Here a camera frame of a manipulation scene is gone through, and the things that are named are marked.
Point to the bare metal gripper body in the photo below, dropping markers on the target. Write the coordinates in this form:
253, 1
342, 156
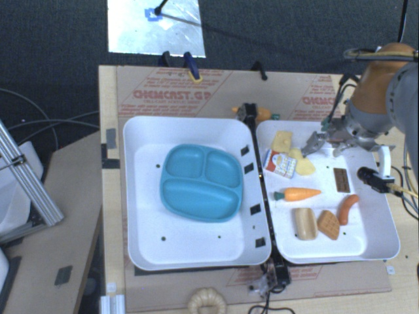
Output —
347, 132

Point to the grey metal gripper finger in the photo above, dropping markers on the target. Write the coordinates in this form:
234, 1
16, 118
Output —
313, 144
342, 148

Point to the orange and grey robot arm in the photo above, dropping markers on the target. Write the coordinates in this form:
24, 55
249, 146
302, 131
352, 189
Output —
376, 87

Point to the pale yellow toy food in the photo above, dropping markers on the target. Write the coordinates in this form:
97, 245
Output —
305, 167

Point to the brown chocolate bar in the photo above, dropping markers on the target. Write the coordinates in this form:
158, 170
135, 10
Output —
341, 180

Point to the yellow cheese wedge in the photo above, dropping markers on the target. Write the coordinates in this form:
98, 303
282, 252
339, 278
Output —
281, 141

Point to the white and red carton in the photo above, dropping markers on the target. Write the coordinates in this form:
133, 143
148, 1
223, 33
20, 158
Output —
280, 163

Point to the orange carrot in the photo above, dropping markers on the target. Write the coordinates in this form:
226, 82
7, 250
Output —
299, 194
264, 114

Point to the thin black rod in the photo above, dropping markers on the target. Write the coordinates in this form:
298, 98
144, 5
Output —
262, 178

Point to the orange sausage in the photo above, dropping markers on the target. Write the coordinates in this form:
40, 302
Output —
345, 211

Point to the brown waffle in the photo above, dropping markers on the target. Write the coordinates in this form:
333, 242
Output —
328, 224

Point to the beige bread bun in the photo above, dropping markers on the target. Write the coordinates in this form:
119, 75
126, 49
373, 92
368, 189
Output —
305, 223

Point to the white plastic tray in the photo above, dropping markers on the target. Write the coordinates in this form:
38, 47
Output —
360, 237
196, 244

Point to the blue divided plate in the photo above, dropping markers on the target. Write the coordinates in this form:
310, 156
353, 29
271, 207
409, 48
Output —
199, 188

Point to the brown cardboard board, red print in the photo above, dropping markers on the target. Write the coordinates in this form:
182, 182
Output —
183, 90

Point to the beige doughnut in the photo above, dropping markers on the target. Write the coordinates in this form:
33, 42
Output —
196, 301

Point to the black cylinder on white bracket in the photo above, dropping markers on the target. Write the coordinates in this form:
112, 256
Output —
373, 177

